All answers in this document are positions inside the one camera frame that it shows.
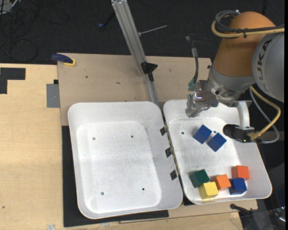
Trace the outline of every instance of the white tray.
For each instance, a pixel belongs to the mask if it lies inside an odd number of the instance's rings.
[[[185,114],[186,103],[187,100],[171,100],[163,107],[186,197],[195,204],[269,197],[272,186],[256,143],[237,142],[222,131],[226,124],[239,125],[237,108],[219,104],[218,107],[202,111],[197,117],[188,118]],[[206,143],[201,144],[193,138],[201,125],[219,132],[227,140],[216,152]],[[198,188],[194,188],[189,179],[191,173],[201,169],[206,170],[210,179],[221,174],[231,178],[231,168],[236,165],[249,167],[248,190],[242,195],[231,195],[227,189],[211,200],[202,200]]]
[[[70,107],[78,207],[97,219],[178,207],[182,188],[161,111],[152,102]]]

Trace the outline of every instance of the dark green block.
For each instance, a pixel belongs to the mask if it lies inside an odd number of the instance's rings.
[[[204,169],[196,171],[189,176],[193,186],[195,188],[199,187],[201,184],[209,182],[209,177]]]

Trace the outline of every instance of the block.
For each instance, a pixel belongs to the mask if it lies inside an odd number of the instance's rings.
[[[189,178],[195,188],[199,187],[203,183],[210,181],[205,169],[194,172],[189,176]]]
[[[207,142],[207,145],[213,150],[219,150],[223,144],[226,142],[226,139],[217,133],[210,141]]]
[[[198,187],[202,199],[214,198],[219,194],[215,182],[206,182]]]
[[[247,191],[247,187],[243,178],[233,178],[230,180],[231,187],[229,193],[231,195],[243,194]]]
[[[208,129],[205,125],[202,125],[195,133],[193,138],[203,144],[205,141],[207,141],[211,133],[212,131],[210,129]]]
[[[224,191],[231,187],[230,180],[226,174],[217,175],[211,181],[216,183],[216,187],[219,191]]]
[[[249,167],[243,165],[237,165],[231,168],[231,178],[243,178],[247,180],[250,178]]]

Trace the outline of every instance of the robotic arm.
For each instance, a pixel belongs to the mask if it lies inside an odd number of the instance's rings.
[[[228,27],[221,21],[233,17]],[[237,106],[237,99],[257,84],[276,100],[284,102],[284,41],[285,27],[275,26],[268,18],[256,12],[222,11],[212,23],[214,34],[222,37],[207,80],[189,83],[186,115],[195,117],[201,111],[218,106]],[[232,126],[224,133],[232,136]],[[237,140],[254,141],[248,133],[253,128],[236,127],[241,133]]]

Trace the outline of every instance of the aluminum extrusion bar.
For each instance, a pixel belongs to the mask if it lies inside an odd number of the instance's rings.
[[[116,17],[120,23],[120,27],[123,31],[124,37],[126,39],[130,53],[137,65],[139,75],[142,76],[143,70],[141,64],[147,61],[138,31],[136,30],[133,17],[130,12],[128,2],[127,0],[112,0],[111,2]],[[152,102],[159,106],[159,100],[156,93],[154,81],[151,81],[147,74],[145,74],[145,80]]]

